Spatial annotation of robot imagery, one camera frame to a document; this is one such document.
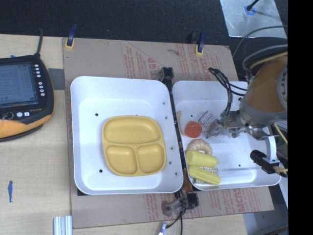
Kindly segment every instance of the wooden table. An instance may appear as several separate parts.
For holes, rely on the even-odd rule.
[[[34,54],[38,36],[0,35],[0,58]],[[47,68],[64,69],[62,38],[44,37],[41,59]],[[14,141],[0,142],[0,234],[52,235],[53,217],[71,215],[64,90],[55,91],[54,117]],[[13,182],[12,202],[8,185]],[[74,229],[74,235],[156,234],[159,222]],[[166,230],[180,233],[180,222]],[[186,219],[183,234],[244,235],[242,214]]]

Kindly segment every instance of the blue marker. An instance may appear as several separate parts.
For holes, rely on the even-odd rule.
[[[11,181],[11,180],[9,182],[8,191],[9,191],[10,203],[12,203],[13,181]]]

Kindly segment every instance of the cardboard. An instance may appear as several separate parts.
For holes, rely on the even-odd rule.
[[[162,202],[174,194],[84,195],[74,181],[70,85],[78,76],[106,76],[155,79],[162,67],[172,67],[174,82],[215,80],[208,68],[220,69],[230,81],[238,81],[228,47],[204,46],[203,56],[195,55],[196,45],[135,41],[75,39],[73,49],[63,47],[70,195],[74,228],[88,228],[173,220],[162,213]],[[230,215],[273,210],[268,187],[197,192],[199,206],[183,218]]]

